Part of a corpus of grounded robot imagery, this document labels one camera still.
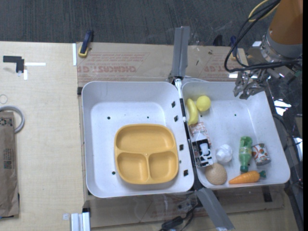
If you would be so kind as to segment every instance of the toy food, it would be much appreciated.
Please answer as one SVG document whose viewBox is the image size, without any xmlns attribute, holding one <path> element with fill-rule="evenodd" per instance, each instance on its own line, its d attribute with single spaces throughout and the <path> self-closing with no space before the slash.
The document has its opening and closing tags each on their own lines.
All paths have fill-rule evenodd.
<svg viewBox="0 0 308 231">
<path fill-rule="evenodd" d="M 257 182 L 261 177 L 266 177 L 265 171 L 258 171 L 252 170 L 246 173 L 243 173 L 229 181 L 229 184 L 241 184 L 241 183 L 254 183 Z"/>
<path fill-rule="evenodd" d="M 187 99 L 187 108 L 189 113 L 188 125 L 193 125 L 198 122 L 198 109 L 192 99 Z"/>
<path fill-rule="evenodd" d="M 223 165 L 214 163 L 205 167 L 205 176 L 213 185 L 222 185 L 227 180 L 227 171 Z"/>
<path fill-rule="evenodd" d="M 196 105 L 197 105 L 197 109 L 200 111 L 200 112 L 203 112 L 203 111 L 206 111 L 210 108 L 211 106 L 211 100 L 208 96 L 200 96 L 198 99 L 197 99 L 197 102 L 196 102 Z"/>
</svg>

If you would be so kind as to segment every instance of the light wood surface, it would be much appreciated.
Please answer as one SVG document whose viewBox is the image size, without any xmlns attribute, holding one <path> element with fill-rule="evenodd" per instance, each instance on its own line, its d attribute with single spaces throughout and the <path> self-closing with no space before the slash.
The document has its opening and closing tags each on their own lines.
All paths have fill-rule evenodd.
<svg viewBox="0 0 308 231">
<path fill-rule="evenodd" d="M 16 134 L 20 215 L 0 220 L 0 230 L 68 231 L 65 213 L 80 213 L 84 204 L 77 96 L 77 70 L 72 44 L 0 42 L 3 55 L 22 56 L 28 80 L 15 73 L 15 64 L 0 61 L 0 94 L 6 105 L 25 114 Z M 236 230 L 297 230 L 288 197 L 284 208 L 230 214 Z M 160 223 L 108 227 L 98 230 L 157 230 Z M 216 230 L 209 217 L 196 218 L 187 230 Z"/>
</svg>

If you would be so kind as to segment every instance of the banana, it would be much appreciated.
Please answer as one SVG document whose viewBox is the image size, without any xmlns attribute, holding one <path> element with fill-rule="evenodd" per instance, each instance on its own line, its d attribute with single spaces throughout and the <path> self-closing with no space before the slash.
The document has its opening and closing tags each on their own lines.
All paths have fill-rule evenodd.
<svg viewBox="0 0 308 231">
<path fill-rule="evenodd" d="M 195 105 L 194 101 L 192 99 L 187 99 L 187 108 L 189 112 L 189 120 L 188 120 L 188 126 L 196 124 L 198 122 L 198 109 Z"/>
</svg>

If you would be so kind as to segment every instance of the green plastic bottle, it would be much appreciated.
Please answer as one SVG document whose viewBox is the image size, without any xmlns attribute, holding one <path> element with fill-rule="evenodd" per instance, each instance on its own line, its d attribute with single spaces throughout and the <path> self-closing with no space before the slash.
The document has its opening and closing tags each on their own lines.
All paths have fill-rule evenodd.
<svg viewBox="0 0 308 231">
<path fill-rule="evenodd" d="M 241 137 L 239 159 L 241 163 L 240 171 L 248 172 L 248 163 L 252 157 L 252 139 L 248 136 Z"/>
</svg>

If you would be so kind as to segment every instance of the toy carrot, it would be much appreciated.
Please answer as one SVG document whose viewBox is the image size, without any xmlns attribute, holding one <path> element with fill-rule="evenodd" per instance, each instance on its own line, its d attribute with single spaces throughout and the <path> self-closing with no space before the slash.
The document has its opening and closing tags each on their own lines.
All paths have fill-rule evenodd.
<svg viewBox="0 0 308 231">
<path fill-rule="evenodd" d="M 246 173 L 243 173 L 229 181 L 229 184 L 241 184 L 241 183 L 253 183 L 257 182 L 261 177 L 266 177 L 265 171 L 258 171 L 252 170 Z"/>
</svg>

